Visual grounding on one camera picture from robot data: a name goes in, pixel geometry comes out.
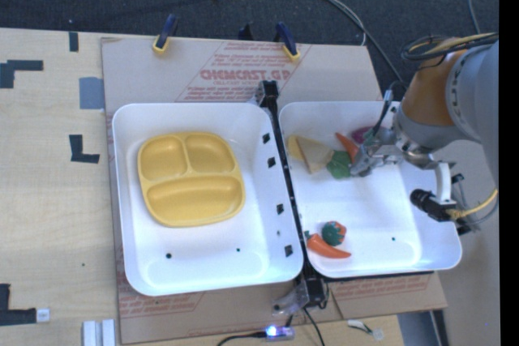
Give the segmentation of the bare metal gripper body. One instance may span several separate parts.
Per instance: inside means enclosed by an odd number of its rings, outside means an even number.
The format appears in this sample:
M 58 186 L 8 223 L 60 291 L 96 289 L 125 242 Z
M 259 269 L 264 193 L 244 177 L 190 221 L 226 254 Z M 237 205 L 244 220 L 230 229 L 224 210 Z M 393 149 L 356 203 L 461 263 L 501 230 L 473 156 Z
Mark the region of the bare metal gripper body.
M 371 128 L 363 135 L 363 156 L 374 161 L 374 169 L 406 161 L 419 169 L 434 169 L 437 161 L 423 132 L 403 126 Z

